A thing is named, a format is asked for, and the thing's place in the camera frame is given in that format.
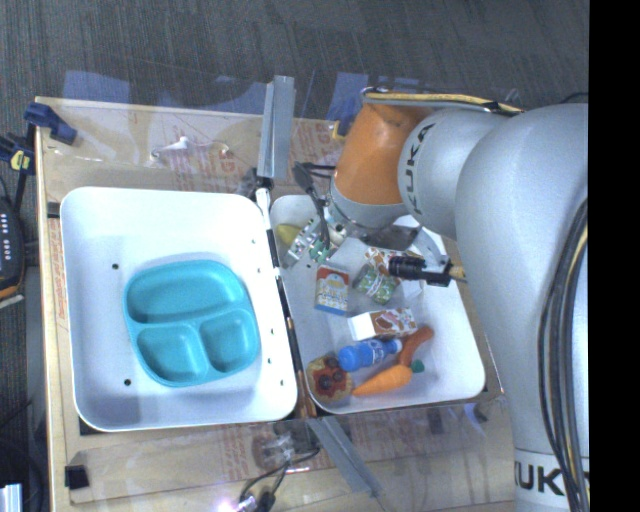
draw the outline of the multimeter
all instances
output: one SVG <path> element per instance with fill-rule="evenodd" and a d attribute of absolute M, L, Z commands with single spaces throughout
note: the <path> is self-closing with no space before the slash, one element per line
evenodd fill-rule
<path fill-rule="evenodd" d="M 0 197 L 0 300 L 14 294 L 24 276 L 24 239 L 18 216 Z"/>

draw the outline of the plastic water bottle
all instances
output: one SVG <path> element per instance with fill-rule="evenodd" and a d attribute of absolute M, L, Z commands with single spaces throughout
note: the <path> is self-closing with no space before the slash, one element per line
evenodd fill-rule
<path fill-rule="evenodd" d="M 402 350 L 402 342 L 399 339 L 381 341 L 370 338 L 341 348 L 338 351 L 338 362 L 345 372 L 355 372 L 359 368 L 373 366 L 389 354 L 397 354 L 400 350 Z"/>

